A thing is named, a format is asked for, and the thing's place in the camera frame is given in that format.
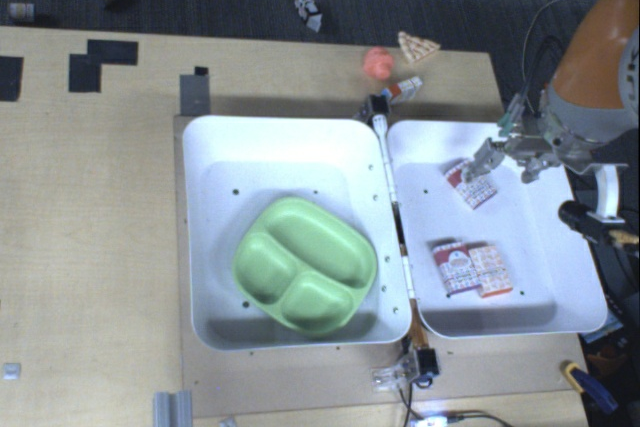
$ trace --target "wooden triangle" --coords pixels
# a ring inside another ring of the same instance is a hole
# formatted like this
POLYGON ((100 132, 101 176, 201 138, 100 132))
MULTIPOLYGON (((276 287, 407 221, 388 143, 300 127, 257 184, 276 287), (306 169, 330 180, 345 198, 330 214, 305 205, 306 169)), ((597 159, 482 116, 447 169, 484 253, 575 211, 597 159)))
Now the wooden triangle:
POLYGON ((402 31, 398 33, 398 43, 400 44, 402 53, 411 64, 437 52, 440 48, 439 43, 417 36, 411 36, 402 31))

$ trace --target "green plate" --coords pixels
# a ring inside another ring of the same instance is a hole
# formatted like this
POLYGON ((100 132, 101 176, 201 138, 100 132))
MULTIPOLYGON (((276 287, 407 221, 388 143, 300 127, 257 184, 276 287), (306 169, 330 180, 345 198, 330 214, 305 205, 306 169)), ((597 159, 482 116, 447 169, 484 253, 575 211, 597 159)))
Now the green plate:
POLYGON ((360 233, 301 198, 260 214, 233 258, 233 279, 281 324, 320 337, 343 327, 371 288, 376 253, 360 233))

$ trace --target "blue handle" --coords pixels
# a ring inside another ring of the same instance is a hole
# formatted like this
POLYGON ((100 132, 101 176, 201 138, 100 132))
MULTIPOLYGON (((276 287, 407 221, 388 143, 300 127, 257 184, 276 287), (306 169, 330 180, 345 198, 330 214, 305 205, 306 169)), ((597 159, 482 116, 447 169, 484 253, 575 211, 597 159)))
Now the blue handle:
POLYGON ((571 371, 571 376, 596 401, 596 404, 604 414, 610 415, 618 409, 616 400, 597 379, 577 368, 571 371))

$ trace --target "table surface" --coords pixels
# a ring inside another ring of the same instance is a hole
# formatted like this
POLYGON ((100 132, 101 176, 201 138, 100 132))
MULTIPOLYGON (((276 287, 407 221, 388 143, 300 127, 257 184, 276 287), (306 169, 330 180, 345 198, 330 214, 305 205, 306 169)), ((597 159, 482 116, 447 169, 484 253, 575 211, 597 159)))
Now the table surface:
MULTIPOLYGON (((0 56, 24 58, 19 101, 0 103, 0 363, 22 364, 19 380, 0 381, 0 424, 150 426, 153 394, 188 384, 174 169, 179 76, 209 68, 214 113, 351 117, 381 89, 361 71, 366 50, 0 27, 0 56), (88 39, 137 41, 137 66, 103 65, 101 93, 69 93, 69 54, 85 54, 88 39)), ((398 64, 388 83, 413 75, 425 82, 397 118, 501 115, 487 55, 441 51, 410 66, 390 51, 398 64)), ((517 426, 587 425, 558 370, 564 360, 584 364, 575 335, 430 340, 443 373, 417 394, 418 410, 483 409, 517 426)), ((363 353, 332 350, 315 356, 318 368, 368 389, 363 353)), ((367 358, 388 349, 372 351, 367 358)), ((291 356, 305 359, 300 350, 291 356)), ((259 365, 275 375, 282 358, 267 351, 259 365)), ((233 358, 220 365, 231 388, 251 379, 233 358)), ((292 368, 290 387, 299 389, 292 368)), ((314 400, 278 406, 298 411, 268 412, 278 407, 265 397, 288 391, 271 389, 230 398, 228 413, 240 427, 401 425, 404 408, 393 394, 367 391, 339 404, 322 384, 308 390, 314 400)))

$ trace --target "red and white box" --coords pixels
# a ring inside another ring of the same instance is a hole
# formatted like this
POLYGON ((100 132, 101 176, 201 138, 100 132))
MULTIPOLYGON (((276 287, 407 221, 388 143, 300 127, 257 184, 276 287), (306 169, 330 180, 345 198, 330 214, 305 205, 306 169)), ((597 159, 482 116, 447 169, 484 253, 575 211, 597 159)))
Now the red and white box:
POLYGON ((469 250, 461 242, 435 247, 433 256, 449 294, 458 294, 480 287, 478 272, 469 250))
POLYGON ((475 210, 489 198, 495 196, 498 190, 484 176, 477 177, 471 183, 464 183, 462 181, 462 170, 467 165, 469 165, 468 160, 460 162, 449 169, 444 177, 460 196, 462 196, 465 203, 475 210))
POLYGON ((469 250, 469 256, 478 273, 480 295, 506 294, 513 290, 507 268, 495 246, 483 246, 469 250))

